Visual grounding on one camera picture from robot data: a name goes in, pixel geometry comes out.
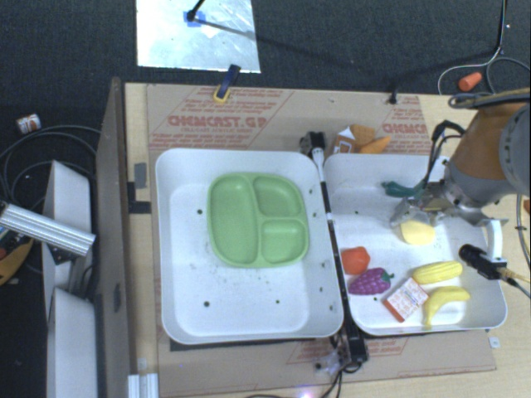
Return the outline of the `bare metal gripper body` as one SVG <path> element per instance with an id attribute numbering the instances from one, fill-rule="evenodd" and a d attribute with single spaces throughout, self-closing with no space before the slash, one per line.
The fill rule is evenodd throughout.
<path id="1" fill-rule="evenodd" d="M 420 211 L 440 211 L 441 221 L 446 217 L 458 217 L 469 224 L 482 224 L 485 214 L 482 205 L 468 197 L 450 180 L 428 182 L 417 201 Z"/>

